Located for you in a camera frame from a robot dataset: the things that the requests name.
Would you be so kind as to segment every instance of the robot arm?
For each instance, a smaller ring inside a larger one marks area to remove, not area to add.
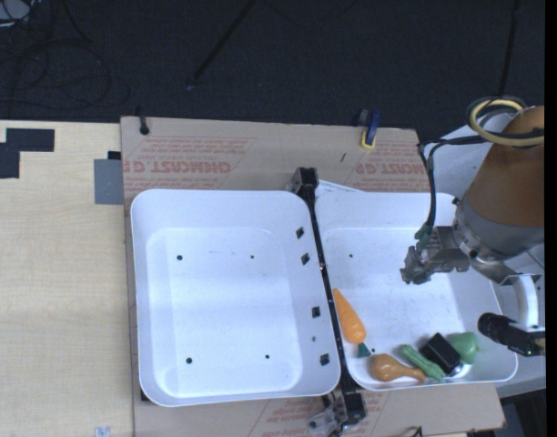
[[[421,284],[435,272],[473,267],[495,283],[513,285],[520,302],[519,325],[527,335],[519,336],[515,331],[500,335],[514,329],[509,326],[514,321],[488,316],[481,316],[480,331],[520,354],[531,355],[536,352],[533,340],[545,336],[544,329],[535,325],[532,279],[505,262],[544,242],[544,106],[519,106],[503,132],[497,134],[483,130],[476,122],[476,116],[491,102],[483,100],[470,108],[469,126],[479,133],[476,142],[489,140],[493,144],[469,188],[460,200],[455,199],[452,225],[435,227],[431,205],[429,220],[415,236],[418,243],[409,247],[400,274],[406,283]],[[512,107],[510,102],[501,104]],[[431,173],[430,158],[422,157]],[[433,180],[430,182],[434,193]],[[528,335],[530,346],[525,344]]]

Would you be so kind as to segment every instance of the metal bracket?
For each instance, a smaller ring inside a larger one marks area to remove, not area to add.
[[[311,224],[313,226],[313,235],[315,237],[315,244],[317,245],[317,253],[319,256],[319,267],[321,276],[323,277],[323,285],[325,286],[325,294],[329,304],[329,314],[331,323],[333,325],[333,332],[335,333],[335,342],[339,354],[339,363],[341,364],[341,377],[339,386],[343,393],[343,402],[347,414],[346,424],[355,424],[366,417],[365,406],[363,397],[358,392],[357,383],[351,378],[343,351],[343,342],[341,339],[341,332],[339,330],[339,322],[337,312],[335,311],[335,301],[333,300],[333,293],[329,283],[329,274],[327,272],[327,263],[323,253],[323,245],[321,244],[321,235],[319,233],[319,223],[317,222],[317,215],[315,213],[315,189],[319,185],[319,177],[315,168],[297,168],[291,180],[290,189],[292,192],[302,198],[309,208],[311,216]]]
[[[410,246],[400,275],[406,283],[417,285],[430,281],[436,272],[464,272],[469,268],[469,257],[456,246],[451,227],[434,227],[425,249]]]
[[[95,428],[95,437],[111,437],[111,428],[108,426],[98,426]]]
[[[347,419],[343,398],[338,397],[325,410],[313,414],[307,419],[307,429],[310,434],[328,437],[340,429]]]

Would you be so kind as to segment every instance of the black cord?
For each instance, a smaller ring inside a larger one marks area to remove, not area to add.
[[[513,44],[515,42],[517,22],[519,19],[521,5],[522,0],[513,0],[509,37],[507,38],[507,48],[505,50],[505,59],[503,60],[503,70],[501,71],[501,80],[499,82],[499,90],[497,91],[497,94],[499,96],[503,95],[503,93],[505,92],[505,86],[507,86],[507,76],[509,75],[509,68],[511,66],[511,55],[513,53]]]
[[[416,429],[416,432],[411,435],[411,437],[422,437],[422,436],[423,436],[422,426],[419,426],[418,429]]]
[[[417,249],[426,248],[430,236],[432,235],[432,230],[436,221],[436,183],[434,180],[434,153],[442,146],[468,146],[472,144],[480,144],[483,142],[488,142],[488,140],[481,136],[467,136],[455,137],[453,139],[426,140],[418,144],[418,154],[422,160],[422,163],[424,164],[430,184],[430,210],[426,221],[414,235],[414,238],[418,240],[418,243],[416,245]],[[424,150],[426,146],[430,144],[434,144],[435,146],[432,147],[428,156],[426,157]]]
[[[0,103],[8,104],[7,116],[10,118],[12,105],[18,103],[70,111],[87,107],[116,107],[130,98],[129,85],[113,75],[108,63],[93,50],[91,39],[74,19],[67,1],[32,0],[27,17],[16,20],[11,27],[0,28],[0,35],[5,37],[0,37],[0,49],[8,54],[0,58],[0,86],[8,89],[8,95],[1,96]],[[63,13],[78,37],[54,36],[58,18]],[[54,56],[59,50],[69,50],[70,58],[81,65],[83,60],[89,63],[80,72],[73,66],[55,66]],[[26,98],[30,93],[41,93],[51,98],[53,89],[69,99],[70,104],[55,106]],[[23,94],[23,98],[17,95],[19,93]]]
[[[275,13],[278,13],[279,15],[281,15],[282,17],[284,17],[285,19],[290,21],[290,23],[293,23],[295,25],[299,25],[299,26],[302,26],[302,27],[318,27],[318,26],[327,25],[327,24],[335,21],[336,19],[344,16],[351,8],[353,8],[357,4],[358,1],[359,0],[351,0],[351,2],[349,4],[347,4],[347,6],[345,6],[345,8],[343,10],[341,10],[339,13],[337,13],[335,16],[333,16],[331,18],[327,18],[323,21],[319,21],[319,23],[316,24],[316,25],[307,25],[305,23],[301,23],[300,21],[296,21],[294,18],[288,16],[284,11],[282,11],[282,10],[276,8],[274,5],[270,4],[267,0],[260,0],[260,2],[262,4],[268,6]]]

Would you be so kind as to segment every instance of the black cable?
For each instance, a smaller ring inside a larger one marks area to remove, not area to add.
[[[305,23],[301,23],[300,21],[296,21],[294,18],[288,16],[282,10],[280,10],[280,9],[276,8],[274,5],[270,4],[267,0],[260,0],[260,2],[262,4],[268,6],[275,13],[278,13],[279,15],[281,15],[282,17],[284,17],[285,19],[290,21],[290,23],[293,23],[295,25],[299,25],[301,27],[318,27],[318,26],[327,25],[328,23],[331,23],[331,22],[335,21],[336,19],[345,15],[351,8],[353,8],[353,6],[355,6],[357,4],[358,1],[359,0],[351,0],[351,2],[342,11],[340,11],[339,13],[337,13],[335,16],[333,16],[331,18],[327,18],[323,21],[319,21],[319,23],[317,25],[307,25]]]
[[[193,90],[193,88],[196,86],[196,83],[201,78],[204,71],[206,71],[206,68],[208,68],[208,66],[212,63],[212,61],[214,60],[214,58],[216,57],[218,52],[222,49],[224,44],[232,37],[234,32],[239,28],[240,24],[242,23],[242,21],[244,21],[244,19],[246,18],[248,13],[252,10],[252,8],[254,7],[254,5],[256,4],[257,1],[258,0],[248,0],[247,1],[246,5],[242,8],[240,13],[236,17],[236,19],[234,19],[234,21],[229,26],[229,28],[226,30],[226,32],[222,35],[222,37],[219,38],[219,40],[216,42],[214,47],[210,50],[210,52],[208,53],[208,55],[206,56],[204,61],[199,65],[197,70],[194,72],[194,74],[188,80],[188,82],[187,82],[187,90],[188,91]]]
[[[411,435],[411,437],[422,437],[422,436],[423,436],[422,426],[419,426],[418,429],[416,429],[416,432]]]
[[[503,70],[501,72],[501,80],[499,82],[499,90],[497,94],[502,96],[507,86],[507,76],[509,75],[509,68],[511,65],[511,55],[513,53],[513,44],[515,42],[515,34],[517,32],[517,22],[519,19],[520,8],[522,0],[513,0],[513,8],[511,10],[511,23],[509,27],[509,36],[507,38],[507,47],[505,50],[505,59],[503,60]]]
[[[66,14],[79,37],[54,36],[58,18],[62,13]],[[28,16],[26,21],[17,20],[11,27],[0,28],[0,35],[4,35],[4,38],[0,37],[0,49],[9,54],[0,58],[0,86],[9,91],[8,95],[0,97],[0,103],[8,104],[8,117],[12,117],[11,108],[15,103],[70,111],[87,107],[116,107],[130,98],[129,85],[113,75],[108,63],[93,50],[91,39],[80,29],[68,8],[67,0],[32,0]],[[53,68],[56,68],[53,65],[56,52],[53,50],[64,49],[76,50],[72,58],[78,61],[82,61],[82,54],[86,53],[91,60],[90,67],[96,72],[76,73],[70,66],[60,66],[53,71]],[[65,79],[65,73],[71,74],[71,77]],[[82,86],[85,82],[93,82],[97,87],[99,81],[104,82],[100,85],[100,90],[81,89],[84,95],[74,92],[76,86]],[[75,104],[55,106],[26,98],[29,93],[38,91],[50,98],[51,96],[45,92],[53,89],[59,90]],[[90,97],[88,94],[93,92],[94,95]],[[18,93],[22,93],[23,98],[19,97]],[[107,100],[108,96],[113,94],[116,98],[113,97],[112,101]]]
[[[426,140],[418,144],[418,153],[426,169],[430,184],[429,215],[422,227],[414,235],[414,237],[419,240],[419,244],[417,245],[418,249],[426,247],[426,244],[430,239],[430,235],[432,234],[434,223],[436,221],[436,183],[434,180],[434,153],[442,146],[468,146],[472,144],[480,144],[483,142],[488,142],[488,140],[481,136],[467,136],[455,137],[453,139]],[[426,155],[424,154],[424,149],[430,144],[434,144],[434,146],[426,157]]]

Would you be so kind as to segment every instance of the dark carpet floor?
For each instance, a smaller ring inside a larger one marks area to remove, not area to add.
[[[248,0],[23,1],[27,21],[0,20],[0,119],[117,122],[141,107],[352,125],[375,108],[383,127],[435,138],[480,97],[544,103],[545,0],[257,0],[192,91]]]

